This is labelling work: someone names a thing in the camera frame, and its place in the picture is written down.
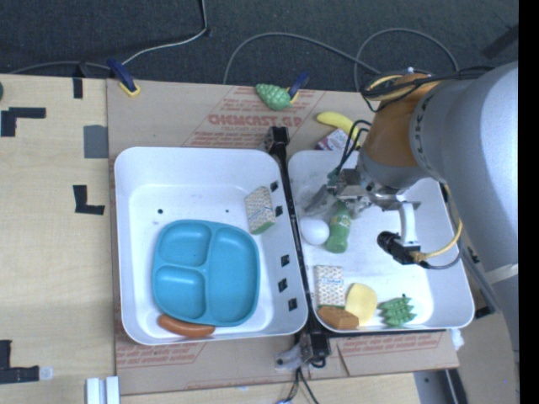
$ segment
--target black fabric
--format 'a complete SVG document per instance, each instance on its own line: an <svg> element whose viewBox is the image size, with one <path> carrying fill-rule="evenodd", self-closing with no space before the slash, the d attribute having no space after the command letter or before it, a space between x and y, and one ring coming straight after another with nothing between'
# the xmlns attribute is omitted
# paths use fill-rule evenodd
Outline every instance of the black fabric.
<svg viewBox="0 0 539 404"><path fill-rule="evenodd" d="M285 31L326 42L355 55L378 31L416 29L442 42L460 67L498 66L518 59L518 40L496 55L482 52L519 23L519 0L205 0L211 37L137 57L133 77L221 83L233 51L253 35ZM198 0L0 0L0 72L48 61L104 65L148 46L183 40L200 31ZM371 42L362 59L379 71L408 66L438 74L451 62L434 44L392 33ZM315 45L271 37L245 46L228 83L290 86L309 71L308 87L354 90L353 65ZM73 67L32 73L70 76ZM92 68L95 76L107 71Z"/></svg>

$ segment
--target green bottle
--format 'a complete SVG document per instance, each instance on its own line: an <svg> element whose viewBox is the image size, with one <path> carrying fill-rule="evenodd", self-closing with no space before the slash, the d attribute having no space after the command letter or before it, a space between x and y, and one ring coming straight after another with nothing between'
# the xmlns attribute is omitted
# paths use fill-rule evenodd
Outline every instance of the green bottle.
<svg viewBox="0 0 539 404"><path fill-rule="evenodd" d="M348 235L350 234L350 213L346 205L339 201L337 210L329 222L329 238L326 248L331 253L344 253L348 247Z"/></svg>

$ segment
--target sausage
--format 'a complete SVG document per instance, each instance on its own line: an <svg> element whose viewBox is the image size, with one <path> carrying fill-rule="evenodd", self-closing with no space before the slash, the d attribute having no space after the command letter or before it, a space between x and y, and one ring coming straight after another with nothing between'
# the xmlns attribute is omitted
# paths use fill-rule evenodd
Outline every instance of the sausage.
<svg viewBox="0 0 539 404"><path fill-rule="evenodd" d="M181 320L174 319L166 314L159 316L157 323L160 327L166 329L167 331L189 338L204 337L206 335L210 335L216 330L216 327L212 325L199 325L196 323L182 322Z"/></svg>

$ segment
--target green toy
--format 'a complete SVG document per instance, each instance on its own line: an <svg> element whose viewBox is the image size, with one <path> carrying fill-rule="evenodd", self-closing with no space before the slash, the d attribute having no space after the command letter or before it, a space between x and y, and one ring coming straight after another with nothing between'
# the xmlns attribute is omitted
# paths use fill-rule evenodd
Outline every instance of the green toy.
<svg viewBox="0 0 539 404"><path fill-rule="evenodd" d="M412 313L414 307L409 304L410 301L411 298L403 294L401 298L395 298L380 304L378 308L382 310L384 323L390 327L400 327L404 323L413 320L416 315Z"/></svg>
<svg viewBox="0 0 539 404"><path fill-rule="evenodd" d="M274 111L292 106L290 94L286 88L270 84L257 84L254 88L268 108Z"/></svg>

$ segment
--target white tape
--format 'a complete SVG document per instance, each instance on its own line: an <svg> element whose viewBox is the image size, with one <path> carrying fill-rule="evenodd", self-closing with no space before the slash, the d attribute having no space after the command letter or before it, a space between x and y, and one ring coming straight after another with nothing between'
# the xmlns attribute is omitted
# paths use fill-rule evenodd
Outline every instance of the white tape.
<svg viewBox="0 0 539 404"><path fill-rule="evenodd" d="M485 278L490 284L498 283L499 281L504 281L505 279L510 279L511 277L519 273L519 264L512 263L511 265L504 265L500 268L493 269L485 273Z"/></svg>

